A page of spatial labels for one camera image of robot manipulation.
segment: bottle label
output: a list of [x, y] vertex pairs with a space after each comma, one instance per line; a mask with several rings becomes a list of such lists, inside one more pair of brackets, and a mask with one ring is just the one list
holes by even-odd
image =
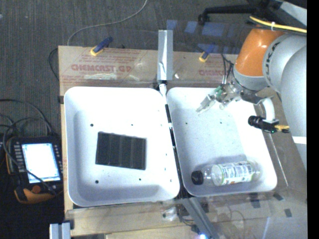
[[248, 161], [212, 166], [212, 178], [216, 186], [250, 182], [254, 174], [255, 170]]

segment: black bottle cap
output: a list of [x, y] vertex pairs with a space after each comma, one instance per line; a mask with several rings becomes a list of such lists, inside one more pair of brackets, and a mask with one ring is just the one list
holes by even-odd
[[201, 185], [204, 182], [203, 174], [201, 171], [194, 171], [191, 173], [191, 180], [195, 185]]

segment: black rectangular object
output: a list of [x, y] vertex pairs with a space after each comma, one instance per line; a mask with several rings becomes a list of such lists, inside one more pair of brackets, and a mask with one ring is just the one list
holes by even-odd
[[145, 170], [146, 139], [98, 132], [95, 163]]

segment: device screen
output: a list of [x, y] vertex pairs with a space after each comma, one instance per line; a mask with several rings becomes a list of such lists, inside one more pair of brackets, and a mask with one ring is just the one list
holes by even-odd
[[[43, 181], [61, 179], [51, 143], [22, 144], [22, 152], [27, 170], [35, 176]], [[31, 174], [28, 174], [28, 177], [29, 183], [40, 182]]]

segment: plastic bottle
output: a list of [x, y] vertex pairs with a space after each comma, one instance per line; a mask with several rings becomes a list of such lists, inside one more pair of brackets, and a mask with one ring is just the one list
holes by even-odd
[[195, 185], [222, 186], [256, 181], [260, 174], [257, 162], [248, 160], [206, 165], [201, 170], [192, 172], [191, 179]]

